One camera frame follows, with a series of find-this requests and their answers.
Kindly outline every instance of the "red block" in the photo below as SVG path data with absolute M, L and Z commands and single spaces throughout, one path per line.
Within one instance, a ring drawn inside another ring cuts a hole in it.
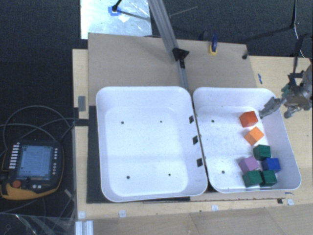
M 258 118 L 254 111 L 243 113 L 239 119 L 243 127 L 250 127 L 258 122 Z

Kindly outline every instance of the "blue clamp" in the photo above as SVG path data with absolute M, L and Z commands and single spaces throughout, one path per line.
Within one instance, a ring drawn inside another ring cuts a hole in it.
M 120 12 L 120 7 L 118 7 L 118 8 L 117 8 L 117 11 L 115 11 L 115 12 L 112 10 L 112 7 L 113 7 L 113 6 L 109 6 L 109 7 L 108 7 L 108 11 L 109 11 L 109 14 L 110 14 L 111 16 L 115 17 L 115 16 L 119 16 L 119 15 L 122 14 L 122 13 Z
M 212 44 L 210 45 L 210 54 L 215 56 L 217 54 L 217 34 L 214 32 L 213 38 L 212 38 Z

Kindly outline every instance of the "cube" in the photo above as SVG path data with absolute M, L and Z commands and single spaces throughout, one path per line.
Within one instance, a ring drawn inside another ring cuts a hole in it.
M 259 167 L 258 162 L 256 161 L 255 157 L 251 156 L 248 158 L 245 158 L 239 162 L 239 167 L 245 174 L 248 171 L 255 170 Z
M 266 158 L 262 161 L 263 170 L 274 170 L 278 172 L 281 170 L 278 158 Z
M 253 148 L 253 155 L 256 160 L 264 160 L 270 158 L 270 147 L 268 145 L 259 144 Z
M 273 170 L 261 171 L 261 178 L 263 182 L 260 184 L 260 186 L 273 186 L 277 183 L 275 171 Z
M 245 112 L 240 117 L 239 120 L 243 127 L 250 127 L 255 125 L 258 122 L 258 118 L 254 111 Z
M 263 182 L 260 171 L 258 170 L 251 170 L 246 172 L 243 175 L 243 180 L 246 187 L 257 185 Z
M 264 136 L 263 132 L 260 131 L 258 127 L 254 127 L 251 131 L 249 131 L 245 135 L 245 139 L 248 141 L 250 145 L 254 145 L 257 141 L 259 141 Z

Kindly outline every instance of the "black bracket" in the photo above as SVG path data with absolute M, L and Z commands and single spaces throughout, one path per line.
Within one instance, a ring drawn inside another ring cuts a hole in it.
M 185 68 L 184 59 L 189 54 L 189 51 L 186 51 L 186 50 L 179 49 L 179 48 L 175 47 L 175 48 L 172 49 L 172 52 L 173 52 L 175 60 L 176 61 L 179 60 L 180 67 L 182 69 L 184 69 Z

